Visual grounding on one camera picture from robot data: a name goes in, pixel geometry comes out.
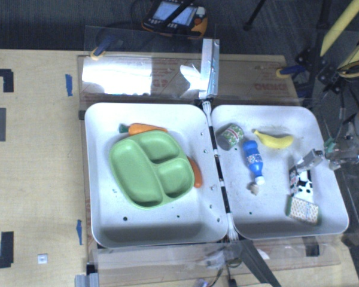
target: electronic device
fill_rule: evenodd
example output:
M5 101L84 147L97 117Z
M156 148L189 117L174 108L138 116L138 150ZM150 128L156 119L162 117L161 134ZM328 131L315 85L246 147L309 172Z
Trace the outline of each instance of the electronic device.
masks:
M165 20L183 2L184 0L154 0L142 21L142 27L150 32L202 37L206 32L208 18L205 8L199 5L190 4L165 26Z

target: dark floor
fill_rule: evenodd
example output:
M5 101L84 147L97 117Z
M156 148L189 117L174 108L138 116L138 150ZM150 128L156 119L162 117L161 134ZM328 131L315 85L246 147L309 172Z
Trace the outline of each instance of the dark floor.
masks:
M333 0L328 23L332 25L352 0ZM208 11L205 36L221 41L225 54L282 54L289 65L306 47L313 47L323 0L267 0L252 29L243 31L259 0L196 0ZM139 22L150 0L0 0L0 48L84 50L86 26L118 23L140 29ZM359 13L324 57L337 67L359 40ZM319 99L325 86L315 85ZM359 82L351 84L359 101ZM357 112L356 101L346 89L346 115ZM334 132L339 125L339 96L330 92L313 109L328 138L323 117ZM351 223L343 240L350 248L359 273L359 165L346 164L336 171Z

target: wooden table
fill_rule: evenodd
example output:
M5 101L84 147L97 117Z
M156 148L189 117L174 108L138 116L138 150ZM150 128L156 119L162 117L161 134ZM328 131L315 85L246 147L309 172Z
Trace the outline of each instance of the wooden table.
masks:
M3 92L0 78L0 108L7 109L6 140L0 142L0 236L14 232L14 262L0 269L0 286L74 286L75 275L86 271L85 154L77 83L82 53L0 50L0 68L14 72L13 93ZM72 96L65 75L72 77ZM359 286L347 247L337 245L340 264L274 274L284 286ZM39 254L47 254L48 263L38 264ZM251 274L235 278L245 286L258 282ZM216 286L227 286L226 280Z

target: banana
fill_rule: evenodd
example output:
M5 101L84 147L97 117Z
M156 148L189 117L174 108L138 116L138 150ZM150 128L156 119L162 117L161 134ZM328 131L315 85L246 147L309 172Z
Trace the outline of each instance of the banana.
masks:
M287 135L287 136L278 138L278 137L273 137L271 135L261 133L258 130L253 130L253 133L258 136L261 143L263 143L265 146L268 146L269 148L274 148L274 149L287 148L294 141L294 137L292 135Z

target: green can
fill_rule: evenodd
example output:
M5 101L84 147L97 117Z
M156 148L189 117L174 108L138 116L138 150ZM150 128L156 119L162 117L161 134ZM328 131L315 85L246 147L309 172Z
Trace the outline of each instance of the green can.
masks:
M230 124L225 131L217 137L217 144L223 150L230 150L244 138L244 131L236 124Z

